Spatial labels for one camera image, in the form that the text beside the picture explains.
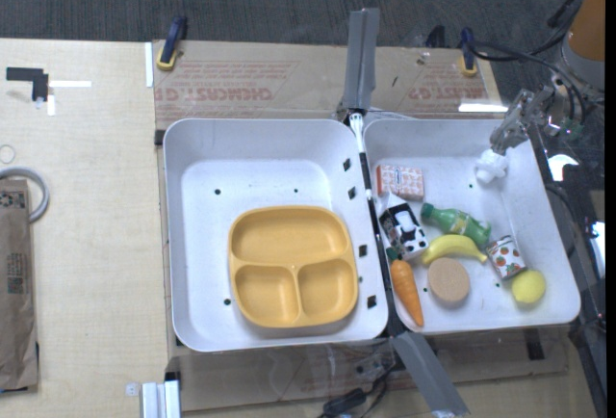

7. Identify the green bottle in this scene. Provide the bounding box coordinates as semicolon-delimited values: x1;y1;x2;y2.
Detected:
420;202;493;247

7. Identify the orange print carton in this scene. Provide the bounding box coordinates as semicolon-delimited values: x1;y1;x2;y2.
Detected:
375;164;426;202

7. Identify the yellow banana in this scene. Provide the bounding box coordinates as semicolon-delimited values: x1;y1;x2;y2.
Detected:
421;234;489;267

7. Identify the brown cardboard board red print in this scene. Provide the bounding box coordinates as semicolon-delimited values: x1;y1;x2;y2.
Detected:
152;39;570;412

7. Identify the yellow divided plate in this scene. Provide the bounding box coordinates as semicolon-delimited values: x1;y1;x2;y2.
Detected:
227;205;360;329

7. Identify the brown paper bag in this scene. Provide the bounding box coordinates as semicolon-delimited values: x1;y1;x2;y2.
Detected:
0;178;40;394

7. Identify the black and white milk carton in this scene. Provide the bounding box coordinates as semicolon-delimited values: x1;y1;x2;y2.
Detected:
377;193;430;262

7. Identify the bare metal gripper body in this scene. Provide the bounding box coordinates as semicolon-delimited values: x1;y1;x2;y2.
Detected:
510;74;578;137

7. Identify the strawberry print can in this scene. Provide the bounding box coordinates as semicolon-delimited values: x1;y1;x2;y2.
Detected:
485;235;527;281

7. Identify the white plastic tray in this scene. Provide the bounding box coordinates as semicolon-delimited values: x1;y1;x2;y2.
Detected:
162;118;390;353
361;118;582;336

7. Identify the tan round biscuit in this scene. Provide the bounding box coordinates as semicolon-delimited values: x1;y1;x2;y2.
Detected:
426;257;472;304

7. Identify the yellow lemon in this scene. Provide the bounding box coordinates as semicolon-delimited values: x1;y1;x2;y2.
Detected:
510;269;548;305

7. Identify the white object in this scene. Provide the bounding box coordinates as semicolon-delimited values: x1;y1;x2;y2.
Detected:
474;147;509;184

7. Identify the orange carrot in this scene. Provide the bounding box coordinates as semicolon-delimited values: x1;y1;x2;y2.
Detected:
385;247;425;328

